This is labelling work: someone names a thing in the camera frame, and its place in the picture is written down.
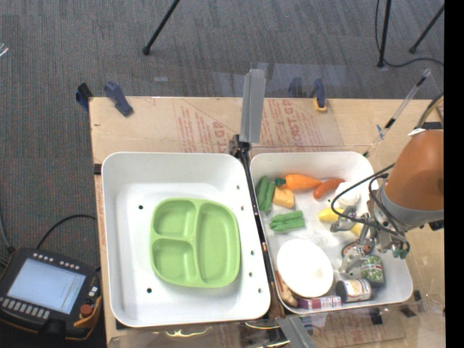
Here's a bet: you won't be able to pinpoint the white rounded toy food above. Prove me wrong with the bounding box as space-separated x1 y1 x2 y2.
333 181 362 210

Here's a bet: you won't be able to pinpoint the black cylinder on white bracket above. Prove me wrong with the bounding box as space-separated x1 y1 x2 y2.
408 120 444 137

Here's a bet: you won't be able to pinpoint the orange sausage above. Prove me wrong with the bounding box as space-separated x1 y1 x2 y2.
312 178 345 200

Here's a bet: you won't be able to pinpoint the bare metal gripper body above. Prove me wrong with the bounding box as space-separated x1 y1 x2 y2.
358 188 407 254

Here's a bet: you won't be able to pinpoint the orange carrot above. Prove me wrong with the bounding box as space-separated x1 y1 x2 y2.
274 173 323 191

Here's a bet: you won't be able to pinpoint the yellow cheese wedge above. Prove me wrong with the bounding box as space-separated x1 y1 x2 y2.
272 186 295 210

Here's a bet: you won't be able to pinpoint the green asparagus bundle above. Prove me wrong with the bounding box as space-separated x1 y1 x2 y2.
269 210 306 233

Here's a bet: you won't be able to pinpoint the white plastic tray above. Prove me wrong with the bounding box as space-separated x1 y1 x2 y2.
249 151 414 315
101 152 272 328

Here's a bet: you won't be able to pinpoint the yellow banana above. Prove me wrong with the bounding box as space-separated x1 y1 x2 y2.
318 207 364 237

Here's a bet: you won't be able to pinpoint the white and yellow can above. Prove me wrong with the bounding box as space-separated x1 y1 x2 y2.
335 278 373 303

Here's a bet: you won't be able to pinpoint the green pea pods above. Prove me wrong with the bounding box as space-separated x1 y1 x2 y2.
255 175 276 214

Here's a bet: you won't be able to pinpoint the green divided plate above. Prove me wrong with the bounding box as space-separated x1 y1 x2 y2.
149 197 241 289

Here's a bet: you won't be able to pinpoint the black block with thin wires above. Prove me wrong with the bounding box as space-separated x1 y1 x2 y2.
228 135 252 159

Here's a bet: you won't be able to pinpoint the green labelled can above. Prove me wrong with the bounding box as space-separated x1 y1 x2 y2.
360 254 386 286

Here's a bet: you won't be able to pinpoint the orange and brown toy food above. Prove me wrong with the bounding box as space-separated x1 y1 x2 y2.
341 240 376 259

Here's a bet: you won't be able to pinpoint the white round plate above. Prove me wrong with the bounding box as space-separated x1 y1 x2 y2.
276 238 334 299

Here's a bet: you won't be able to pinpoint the brown cardboard board red print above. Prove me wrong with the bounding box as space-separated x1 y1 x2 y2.
88 96 444 348

